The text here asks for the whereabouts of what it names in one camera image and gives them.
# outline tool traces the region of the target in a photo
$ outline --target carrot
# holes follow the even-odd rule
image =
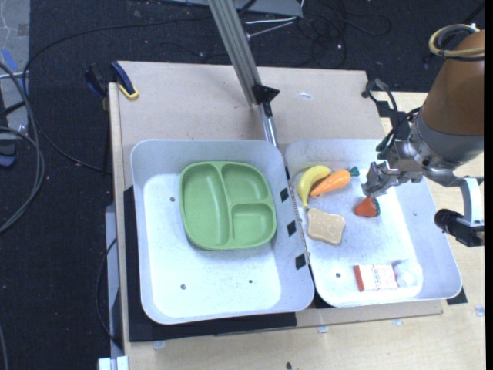
[[[380,215],[380,204],[374,197],[365,197],[363,201],[354,208],[354,213],[362,217],[377,217]]]
[[[311,190],[310,196],[319,196],[322,193],[331,192],[332,190],[344,187],[349,183],[352,176],[359,175],[360,172],[357,167],[353,167],[349,170],[338,170],[320,181],[320,183]]]

